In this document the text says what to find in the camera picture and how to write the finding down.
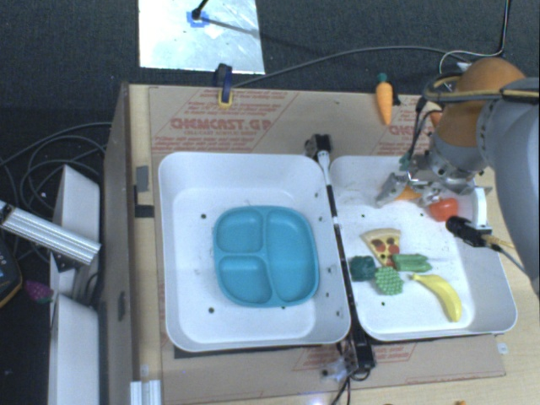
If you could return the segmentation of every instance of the divided blue plate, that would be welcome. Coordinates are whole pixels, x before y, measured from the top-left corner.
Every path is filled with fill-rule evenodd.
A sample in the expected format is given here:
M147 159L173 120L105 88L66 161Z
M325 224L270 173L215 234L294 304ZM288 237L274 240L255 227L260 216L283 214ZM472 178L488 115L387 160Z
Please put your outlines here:
M213 256L219 287L239 305L298 305L319 286L311 227L290 208L226 211L213 227Z

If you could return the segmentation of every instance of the metal sheet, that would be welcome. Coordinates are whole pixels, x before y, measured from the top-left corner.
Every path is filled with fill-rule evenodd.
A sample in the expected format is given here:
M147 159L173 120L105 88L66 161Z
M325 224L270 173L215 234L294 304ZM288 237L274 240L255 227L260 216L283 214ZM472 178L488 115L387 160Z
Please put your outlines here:
M139 56L143 68L264 73L255 0L139 0Z

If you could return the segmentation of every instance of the wooden surface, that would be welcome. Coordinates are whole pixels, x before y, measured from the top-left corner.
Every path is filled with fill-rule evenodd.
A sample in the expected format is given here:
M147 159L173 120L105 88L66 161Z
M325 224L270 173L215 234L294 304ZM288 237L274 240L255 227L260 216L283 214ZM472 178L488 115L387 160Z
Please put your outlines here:
M137 94L131 98L131 114L134 116L148 116L149 104L145 90L148 87L132 86L131 91ZM132 127L133 141L133 167L151 163L149 155L149 127L139 123ZM477 179L480 186L493 186L493 173L488 170L484 176ZM149 195L143 195L145 202ZM510 237L502 220L500 209L496 200L495 191L488 195L489 220L494 227L494 234L503 240ZM153 220L140 219L136 230L140 233L152 232ZM145 245L143 240L138 242L138 251L149 256L155 251L154 243ZM423 384L414 386L399 386L389 388L373 388L353 390L351 403L362 405L455 405L459 401L466 401L467 405L514 405L517 403L537 403L539 389L537 379L540 376L540 321L538 319L538 298L533 293L528 278L511 262L503 260L518 310L516 326L504 335L497 338L499 343L505 344L508 354L503 356L507 375L500 378L482 380L453 381L436 384ZM141 276L153 275L154 271L140 270ZM159 346L159 328L156 322L157 292L155 285L139 282L138 292L149 296L147 310L139 314L141 327L144 327L143 346L139 351L141 361L148 364L148 372L143 379L156 379L160 372L160 357L153 352ZM221 402L230 405L300 405L300 404L326 404L330 403L335 393L318 395L301 395L295 397L275 397L270 399L257 399L249 401ZM346 393L341 402L346 403Z

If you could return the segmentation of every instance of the toy pizza slice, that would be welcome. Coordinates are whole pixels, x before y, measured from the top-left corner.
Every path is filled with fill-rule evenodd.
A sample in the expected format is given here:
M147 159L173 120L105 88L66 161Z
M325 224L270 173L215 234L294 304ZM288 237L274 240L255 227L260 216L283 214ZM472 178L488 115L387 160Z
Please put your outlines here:
M394 267L392 255L399 253L399 229L381 228L363 233L360 237L383 266Z

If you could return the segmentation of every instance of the white tray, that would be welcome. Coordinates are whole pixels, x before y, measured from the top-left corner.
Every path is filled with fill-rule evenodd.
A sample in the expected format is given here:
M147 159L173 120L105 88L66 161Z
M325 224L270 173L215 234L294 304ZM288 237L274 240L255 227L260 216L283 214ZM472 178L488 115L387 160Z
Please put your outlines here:
M159 166L165 264L165 322L179 348L232 348L336 343L350 314L326 185L305 156L174 153ZM293 208L308 220L319 258L319 287L305 303L251 308L219 289L213 225L224 211L249 205Z
M459 322L450 322L434 294L400 273L403 292L380 294L372 281L353 282L360 324L373 338L400 341L420 338L498 333L516 323L517 310L505 272L496 252L473 248L435 222L429 211L415 202L392 202L375 206L375 196L393 171L398 158L342 156L332 163L331 178L342 225L344 250L348 258L370 255L359 237L377 228L402 231L401 253L421 253L433 269L457 291L463 313ZM456 197L459 215L471 219L474 200Z

